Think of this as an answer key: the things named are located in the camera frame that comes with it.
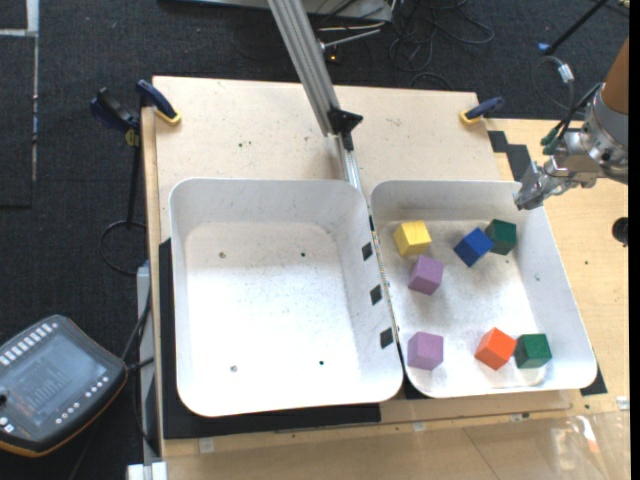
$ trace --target cube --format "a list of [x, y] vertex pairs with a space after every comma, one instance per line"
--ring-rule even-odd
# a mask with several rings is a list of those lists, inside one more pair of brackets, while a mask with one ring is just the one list
[[480, 340], [474, 357], [490, 368], [499, 370], [511, 359], [516, 344], [517, 340], [493, 327]]
[[493, 241], [480, 228], [476, 228], [465, 236], [453, 250], [466, 263], [467, 267], [471, 267], [492, 247]]
[[493, 219], [484, 232], [493, 242], [493, 253], [506, 256], [516, 246], [516, 225], [511, 222]]
[[411, 290], [433, 295], [440, 283], [442, 283], [443, 272], [444, 263], [434, 258], [420, 255], [411, 269], [411, 276], [407, 286]]
[[540, 368], [551, 360], [546, 334], [523, 334], [514, 353], [518, 368]]
[[422, 370], [433, 370], [444, 360], [444, 338], [418, 331], [409, 340], [407, 364]]
[[431, 243], [431, 236], [422, 220], [403, 222], [393, 233], [400, 256], [422, 254]]

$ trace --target empty white tray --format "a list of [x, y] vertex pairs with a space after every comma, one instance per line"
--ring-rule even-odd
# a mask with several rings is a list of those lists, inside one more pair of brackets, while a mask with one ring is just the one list
[[214, 417], [402, 383], [365, 200], [339, 180], [187, 179], [169, 198], [177, 388]]
[[[576, 306], [544, 208], [518, 211], [520, 185], [501, 181], [388, 181], [371, 195], [398, 339], [406, 363], [416, 331], [444, 337], [444, 362], [433, 371], [405, 364], [411, 383], [434, 398], [583, 388], [597, 373], [591, 344]], [[467, 267], [453, 248], [492, 219], [517, 226], [508, 255], [487, 253]], [[405, 221], [423, 220], [432, 243], [424, 253], [445, 264], [433, 295], [407, 288], [416, 257], [398, 254], [392, 234]], [[515, 359], [497, 371], [474, 358], [492, 327], [517, 338], [545, 333], [553, 359], [518, 369]]]

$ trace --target tray with colored blocks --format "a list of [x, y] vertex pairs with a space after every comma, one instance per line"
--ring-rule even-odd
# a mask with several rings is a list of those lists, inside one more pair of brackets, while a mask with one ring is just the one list
[[387, 181], [371, 195], [406, 375], [448, 398], [589, 385], [597, 365], [544, 208], [518, 183]]

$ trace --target green cube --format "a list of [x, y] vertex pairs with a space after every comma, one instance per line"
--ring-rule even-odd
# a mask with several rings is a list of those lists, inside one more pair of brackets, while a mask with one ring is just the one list
[[523, 334], [513, 353], [518, 368], [540, 368], [551, 360], [546, 334]]
[[484, 233], [493, 242], [491, 252], [506, 256], [516, 246], [516, 225], [511, 222], [493, 219]]

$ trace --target yellow clamp pad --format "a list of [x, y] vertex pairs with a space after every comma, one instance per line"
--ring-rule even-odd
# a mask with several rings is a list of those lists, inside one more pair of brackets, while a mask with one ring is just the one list
[[163, 114], [158, 109], [156, 109], [156, 115], [160, 119], [162, 119], [165, 123], [170, 124], [171, 126], [177, 125], [180, 122], [180, 119], [182, 119], [182, 114], [177, 110], [176, 110], [176, 115], [173, 118], [170, 118], [166, 114]]
[[467, 116], [465, 115], [466, 113], [467, 111], [465, 110], [460, 112], [460, 121], [462, 121], [462, 124], [466, 126], [470, 126], [472, 124], [476, 124], [482, 121], [482, 116], [474, 117], [473, 119], [467, 119]]

